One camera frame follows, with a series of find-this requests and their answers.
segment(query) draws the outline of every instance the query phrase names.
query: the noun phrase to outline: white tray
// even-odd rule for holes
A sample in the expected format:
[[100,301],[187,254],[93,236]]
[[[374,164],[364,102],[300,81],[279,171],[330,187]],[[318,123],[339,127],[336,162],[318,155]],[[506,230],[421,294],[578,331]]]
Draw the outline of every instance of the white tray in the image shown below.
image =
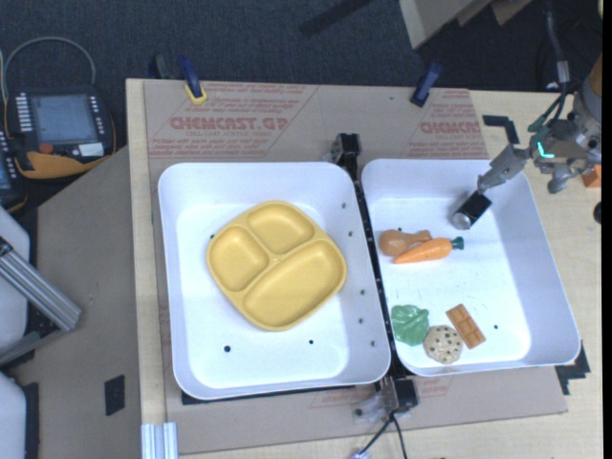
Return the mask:
[[579,335],[557,266],[522,172],[486,192],[492,205],[470,230],[450,215],[476,188],[487,161],[375,160],[362,185],[377,240],[384,230],[430,230],[463,236],[465,249],[442,260],[397,265],[379,250],[389,312],[411,304],[429,311],[429,324],[449,325],[446,311],[463,303],[486,341],[464,345],[461,358],[441,364],[423,345],[396,341],[403,365],[421,376],[573,361]]
[[[214,283],[210,236],[260,203],[308,214],[338,245],[346,282],[322,307],[281,332],[248,322]],[[192,163],[159,181],[173,369],[201,400],[378,381],[391,353],[355,189],[325,162]]]

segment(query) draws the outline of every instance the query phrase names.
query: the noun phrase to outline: toy food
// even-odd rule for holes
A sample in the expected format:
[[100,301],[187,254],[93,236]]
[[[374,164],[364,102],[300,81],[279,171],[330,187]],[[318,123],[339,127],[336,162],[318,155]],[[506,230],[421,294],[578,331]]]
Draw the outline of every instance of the toy food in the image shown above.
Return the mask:
[[410,304],[394,306],[391,309],[391,325],[395,338],[412,346],[423,343],[429,329],[428,315],[428,310]]
[[406,264],[423,262],[426,260],[437,260],[448,256],[453,250],[462,250],[463,247],[464,243],[461,236],[457,236],[453,240],[449,240],[448,238],[433,238],[399,254],[393,259],[393,263]]
[[473,348],[485,341],[485,336],[463,304],[458,304],[454,308],[449,309],[447,316],[452,321],[452,324],[455,325],[468,348]]
[[440,325],[429,328],[423,346],[432,359],[449,364],[461,357],[463,341],[454,328]]
[[421,243],[431,239],[431,233],[422,229],[416,233],[404,233],[398,229],[387,229],[379,238],[379,248],[382,253],[389,256],[397,256],[404,253],[415,243]]

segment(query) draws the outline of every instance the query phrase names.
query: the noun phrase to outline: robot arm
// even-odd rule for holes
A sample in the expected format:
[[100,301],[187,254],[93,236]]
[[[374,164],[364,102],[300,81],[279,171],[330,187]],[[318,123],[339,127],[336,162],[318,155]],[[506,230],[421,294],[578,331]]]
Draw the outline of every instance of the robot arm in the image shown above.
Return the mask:
[[[549,9],[549,35],[555,41],[550,15]],[[491,204],[484,195],[485,191],[510,180],[530,159],[541,173],[552,175],[548,183],[548,191],[551,194],[563,190],[569,179],[590,173],[595,165],[601,164],[602,56],[603,54],[574,93],[572,111],[562,120],[559,115],[565,102],[565,78],[568,73],[562,54],[557,53],[559,80],[563,85],[561,95],[529,126],[528,131],[534,134],[527,148],[520,149],[508,144],[492,160],[491,168],[478,176],[476,191],[451,217],[456,228],[469,229]],[[601,203],[599,212],[600,215],[596,214],[596,218],[600,222]]]

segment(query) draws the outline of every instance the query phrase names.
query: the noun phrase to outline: toy cookie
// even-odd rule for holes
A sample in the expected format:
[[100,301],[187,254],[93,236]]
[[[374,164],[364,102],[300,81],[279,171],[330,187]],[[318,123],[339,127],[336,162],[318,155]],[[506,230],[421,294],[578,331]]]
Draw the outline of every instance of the toy cookie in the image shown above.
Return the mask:
[[439,325],[429,328],[423,346],[432,359],[449,364],[457,361],[461,356],[463,341],[454,328]]

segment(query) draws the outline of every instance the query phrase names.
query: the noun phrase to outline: black cable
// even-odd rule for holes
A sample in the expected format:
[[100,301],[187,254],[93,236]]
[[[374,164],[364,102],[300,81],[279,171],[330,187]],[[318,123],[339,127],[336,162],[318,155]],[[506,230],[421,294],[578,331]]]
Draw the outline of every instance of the black cable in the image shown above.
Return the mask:
[[546,5],[546,32],[553,47],[555,53],[555,59],[557,61],[557,74],[559,78],[559,84],[561,85],[561,95],[558,101],[558,107],[555,115],[549,122],[549,126],[552,126],[555,121],[559,118],[563,106],[565,105],[565,98],[567,97],[567,81],[569,80],[569,69],[567,61],[565,60],[565,54],[561,49],[561,45],[558,42],[557,37],[557,26],[555,23],[555,16],[553,15],[553,2],[552,0],[544,0]]
[[395,418],[395,414],[391,415],[391,419],[393,420],[393,423],[395,424],[395,428],[398,430],[398,435],[400,436],[400,445],[402,446],[402,456],[404,459],[408,459],[408,454],[405,451],[404,437],[402,436],[402,429],[400,428],[400,423],[398,422],[398,419]]
[[30,41],[24,42],[23,44],[20,44],[19,46],[17,46],[17,48],[15,48],[12,53],[9,55],[9,57],[7,57],[7,60],[4,64],[4,73],[3,73],[3,92],[4,94],[8,97],[9,96],[9,86],[8,86],[8,79],[9,79],[9,65],[11,65],[12,60],[15,58],[15,56],[21,52],[23,49],[28,48],[29,46],[32,46],[32,44],[37,44],[37,43],[41,43],[41,42],[48,42],[48,41],[56,41],[56,42],[63,42],[66,44],[70,44],[71,46],[74,46],[75,48],[77,48],[79,51],[81,51],[85,57],[87,58],[87,60],[89,61],[89,67],[91,68],[91,72],[92,72],[92,85],[96,84],[96,63],[94,63],[94,59],[90,56],[90,54],[87,52],[87,50],[85,48],[83,48],[80,44],[78,44],[77,42],[68,39],[66,37],[57,37],[54,35],[45,35],[43,37],[37,37],[36,39],[31,39]]
[[[568,87],[567,89],[567,94],[571,95],[574,92],[576,92],[578,90],[578,88],[580,87],[581,83],[575,83],[573,84],[571,87]],[[553,103],[551,103],[548,107],[548,109],[546,109],[546,112],[544,112],[544,114],[542,114],[542,116],[544,118],[547,118],[554,110],[555,108],[558,108],[558,104],[561,102],[561,96],[558,96],[557,98],[555,98],[555,100],[553,101]]]
[[370,439],[370,442],[368,442],[366,446],[362,448],[353,457],[361,457],[362,454],[364,454],[369,448],[371,448],[374,445],[374,443],[379,439],[379,437],[383,435],[384,431],[391,424],[391,422],[395,424],[395,428],[397,429],[398,435],[400,436],[400,445],[402,446],[402,456],[404,457],[404,459],[408,459],[408,455],[405,450],[404,437],[402,436],[402,429],[400,428],[400,424],[397,418],[395,418],[395,410],[389,413],[389,417],[387,418],[386,422],[384,422],[384,424],[381,426],[381,429],[378,432],[376,432],[374,437]]
[[[592,59],[590,59],[589,57],[587,57],[586,55],[584,55],[578,48],[577,46],[566,36],[567,33],[569,33],[570,31],[572,31],[576,26],[577,26],[578,22],[575,23],[567,23],[567,26],[569,26],[567,29],[562,29],[562,26],[558,26],[559,28],[559,32],[558,32],[558,37],[559,37],[559,42],[564,43],[564,50],[566,51],[567,48],[569,47],[569,49],[573,52],[572,56],[574,56],[575,58],[578,59],[578,61],[580,61],[580,64],[584,64],[587,65],[588,64],[588,70],[587,73],[590,71],[591,66],[592,66]],[[535,75],[535,86],[536,89],[538,91],[543,90],[543,91],[550,91],[550,89],[548,88],[548,84],[545,81],[545,76],[544,76],[544,70],[547,68],[547,61],[548,61],[548,53],[551,51],[551,45],[548,39],[547,35],[544,35],[544,37],[539,41],[539,44],[537,45],[537,49],[535,51],[535,69],[534,69],[534,75]],[[575,73],[570,71],[569,74],[569,83],[570,85],[568,85],[569,87],[573,86],[571,85],[572,83],[582,83],[582,80],[584,79],[584,76],[586,75],[586,73]]]
[[368,442],[368,443],[366,444],[366,446],[365,446],[365,447],[364,447],[362,450],[360,450],[360,451],[357,453],[357,456],[361,456],[361,455],[362,455],[364,452],[366,452],[366,451],[367,451],[369,448],[371,448],[371,447],[372,447],[372,445],[374,445],[374,443],[375,443],[375,442],[376,442],[376,441],[379,439],[379,437],[380,437],[381,435],[383,435],[384,431],[386,430],[386,428],[389,426],[389,424],[390,424],[390,423],[391,423],[391,421],[393,420],[393,413],[394,413],[394,412],[392,411],[392,412],[389,414],[389,418],[387,419],[387,421],[386,421],[386,422],[384,422],[384,425],[382,425],[382,426],[381,426],[381,429],[380,429],[378,432],[376,432],[376,434],[374,435],[374,437],[372,437],[372,438],[370,439],[370,442]]

